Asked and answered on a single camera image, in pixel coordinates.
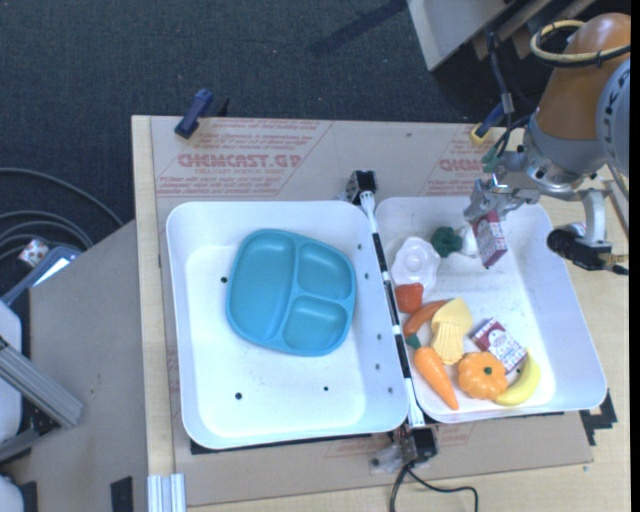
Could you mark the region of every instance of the toy banana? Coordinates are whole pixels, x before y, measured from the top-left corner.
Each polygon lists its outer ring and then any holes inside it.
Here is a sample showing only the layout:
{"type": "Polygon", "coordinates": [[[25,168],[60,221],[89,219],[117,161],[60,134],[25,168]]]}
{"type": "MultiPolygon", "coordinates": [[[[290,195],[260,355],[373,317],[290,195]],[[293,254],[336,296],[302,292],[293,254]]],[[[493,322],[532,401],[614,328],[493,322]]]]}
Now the toy banana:
{"type": "Polygon", "coordinates": [[[540,382],[540,366],[527,350],[527,358],[520,377],[496,398],[496,403],[504,406],[518,405],[531,398],[540,382]]]}

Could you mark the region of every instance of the toy carrot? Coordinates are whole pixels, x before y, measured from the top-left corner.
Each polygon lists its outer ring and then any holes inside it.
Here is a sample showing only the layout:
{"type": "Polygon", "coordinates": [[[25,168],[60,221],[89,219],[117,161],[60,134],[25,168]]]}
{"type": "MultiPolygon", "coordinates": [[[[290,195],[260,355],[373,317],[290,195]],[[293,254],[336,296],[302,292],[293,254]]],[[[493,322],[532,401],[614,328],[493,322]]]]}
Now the toy carrot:
{"type": "Polygon", "coordinates": [[[434,300],[433,302],[427,302],[422,305],[416,311],[414,311],[407,321],[402,326],[402,334],[405,339],[413,336],[418,332],[420,326],[433,318],[433,315],[436,314],[436,311],[444,306],[448,300],[434,300]]]}
{"type": "Polygon", "coordinates": [[[440,398],[451,409],[457,411],[459,408],[458,399],[438,353],[431,347],[420,347],[413,355],[413,362],[420,374],[431,385],[433,390],[438,393],[440,398]]]}

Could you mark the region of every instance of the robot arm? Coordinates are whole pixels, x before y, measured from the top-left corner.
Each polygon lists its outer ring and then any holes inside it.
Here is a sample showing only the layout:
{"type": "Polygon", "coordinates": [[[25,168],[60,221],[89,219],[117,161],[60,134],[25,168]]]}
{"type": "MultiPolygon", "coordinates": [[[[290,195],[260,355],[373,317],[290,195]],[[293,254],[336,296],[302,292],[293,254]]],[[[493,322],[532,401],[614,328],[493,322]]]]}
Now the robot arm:
{"type": "Polygon", "coordinates": [[[555,69],[527,120],[522,144],[488,155],[485,170],[491,176],[476,182],[464,212],[470,223],[490,210],[503,219],[541,195],[582,201],[586,230],[555,230],[549,247],[587,270],[624,273],[605,241],[607,193],[579,187],[605,164],[614,177],[629,176],[630,41],[631,18],[625,14],[605,14],[585,24],[559,22],[532,38],[532,52],[555,69]],[[541,38],[567,26],[577,30],[563,54],[540,49],[541,38]]]}

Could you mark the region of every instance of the plastic tray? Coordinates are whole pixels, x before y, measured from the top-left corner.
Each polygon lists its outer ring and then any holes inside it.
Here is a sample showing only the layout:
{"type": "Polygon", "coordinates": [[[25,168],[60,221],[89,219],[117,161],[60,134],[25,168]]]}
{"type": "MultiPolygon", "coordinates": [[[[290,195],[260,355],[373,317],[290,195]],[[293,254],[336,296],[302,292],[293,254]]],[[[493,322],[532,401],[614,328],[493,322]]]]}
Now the plastic tray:
{"type": "Polygon", "coordinates": [[[166,236],[178,342],[182,420],[211,449],[393,430],[408,399],[369,223],[343,201],[190,202],[166,236]],[[227,321],[225,301],[243,240],[297,233],[345,255],[355,305],[344,342],[321,357],[261,347],[227,321]]]}
{"type": "Polygon", "coordinates": [[[226,313],[249,341],[322,356],[346,338],[355,297],[353,266],[340,251],[297,233],[261,229],[238,249],[226,313]]]}
{"type": "MultiPolygon", "coordinates": [[[[441,226],[465,226],[465,197],[389,198],[376,210],[383,249],[389,265],[410,236],[430,240],[441,226]]],[[[597,407],[607,392],[606,380],[565,261],[547,249],[553,229],[538,205],[511,212],[502,223],[508,252],[490,269],[479,257],[452,253],[442,258],[435,287],[424,300],[462,297],[472,314],[473,334],[495,317],[515,339],[531,349],[542,370],[535,394],[517,407],[502,407],[489,400],[469,398],[456,384],[454,366],[447,367],[457,391],[459,410],[453,411],[415,370],[413,349],[407,348],[416,398],[433,419],[459,423],[488,418],[597,407]]],[[[418,331],[422,344],[431,340],[430,325],[418,331]]],[[[478,347],[468,336],[466,351],[478,347]]],[[[509,376],[512,380],[515,373],[509,376]]]]}

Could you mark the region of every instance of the blue plastic plate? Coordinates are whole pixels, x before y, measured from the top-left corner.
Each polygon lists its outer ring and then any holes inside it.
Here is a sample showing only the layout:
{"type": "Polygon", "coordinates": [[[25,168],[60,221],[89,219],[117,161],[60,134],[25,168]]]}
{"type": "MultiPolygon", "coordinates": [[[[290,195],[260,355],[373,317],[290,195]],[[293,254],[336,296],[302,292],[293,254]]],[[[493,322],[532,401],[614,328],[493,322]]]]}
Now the blue plastic plate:
{"type": "Polygon", "coordinates": [[[355,296],[353,266],[340,251],[296,233],[263,229],[238,249],[225,307],[242,338],[290,354],[321,356],[346,338],[355,296]]]}

